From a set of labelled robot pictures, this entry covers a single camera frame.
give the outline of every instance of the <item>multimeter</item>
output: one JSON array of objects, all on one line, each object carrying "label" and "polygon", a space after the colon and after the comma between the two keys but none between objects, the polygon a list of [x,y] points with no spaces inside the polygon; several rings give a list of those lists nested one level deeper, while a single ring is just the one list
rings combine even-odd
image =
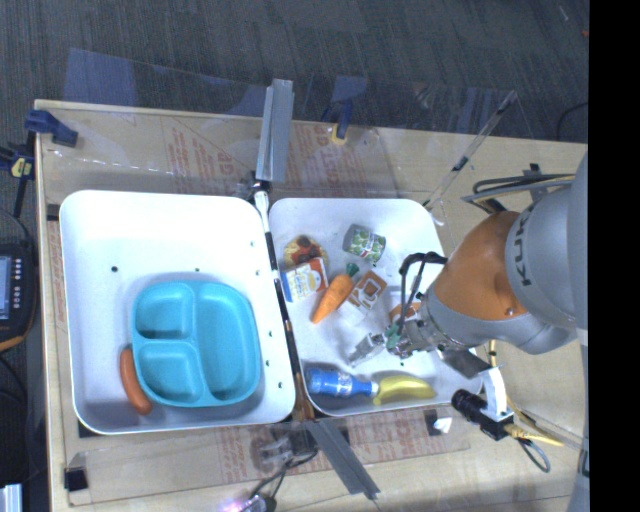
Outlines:
[{"label": "multimeter", "polygon": [[20,343],[36,310],[36,276],[29,244],[0,244],[0,352]]}]

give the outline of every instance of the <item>sausage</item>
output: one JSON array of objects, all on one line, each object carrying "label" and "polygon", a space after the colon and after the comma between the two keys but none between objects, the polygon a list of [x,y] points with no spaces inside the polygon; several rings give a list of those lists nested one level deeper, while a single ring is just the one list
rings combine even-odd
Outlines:
[{"label": "sausage", "polygon": [[133,408],[142,416],[149,414],[153,404],[140,387],[136,367],[133,363],[133,351],[129,347],[120,352],[120,379]]}]

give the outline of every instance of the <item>dark floor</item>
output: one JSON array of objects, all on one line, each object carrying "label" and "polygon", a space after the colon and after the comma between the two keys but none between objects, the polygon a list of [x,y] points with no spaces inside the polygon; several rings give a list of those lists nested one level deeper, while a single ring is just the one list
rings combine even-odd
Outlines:
[{"label": "dark floor", "polygon": [[[301,90],[294,116],[311,120],[320,120],[338,77],[367,80],[374,92],[360,121],[408,128],[429,126],[411,117],[416,98],[403,95],[416,90],[407,84],[513,90],[526,126],[501,124],[497,135],[587,142],[589,11],[587,0],[5,0],[0,146],[11,152],[25,142],[36,98],[224,109],[206,90],[195,94],[193,81],[164,83],[164,68],[258,86],[293,80]],[[129,61],[138,64],[120,65]],[[18,186],[0,173],[9,212]],[[35,236],[32,182],[20,219]],[[2,219],[0,243],[18,234]],[[26,482],[31,510],[46,509],[33,497],[45,494],[40,356],[36,329],[0,365],[0,486]]]}]

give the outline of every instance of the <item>banana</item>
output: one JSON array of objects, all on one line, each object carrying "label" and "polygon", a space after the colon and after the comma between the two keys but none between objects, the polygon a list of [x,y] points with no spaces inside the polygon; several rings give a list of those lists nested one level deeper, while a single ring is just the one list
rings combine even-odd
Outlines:
[{"label": "banana", "polygon": [[409,395],[414,398],[433,398],[436,392],[424,380],[410,375],[393,375],[380,381],[380,389],[373,399],[374,405],[382,405],[398,395]]}]

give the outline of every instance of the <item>blue divided plate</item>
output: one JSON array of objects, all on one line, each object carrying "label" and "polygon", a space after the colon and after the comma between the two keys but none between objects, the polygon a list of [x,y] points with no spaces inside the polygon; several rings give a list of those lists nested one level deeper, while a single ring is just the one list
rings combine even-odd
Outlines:
[{"label": "blue divided plate", "polygon": [[145,288],[131,318],[138,380],[149,399],[178,407],[230,405],[260,381],[249,301],[235,288],[170,281]]}]

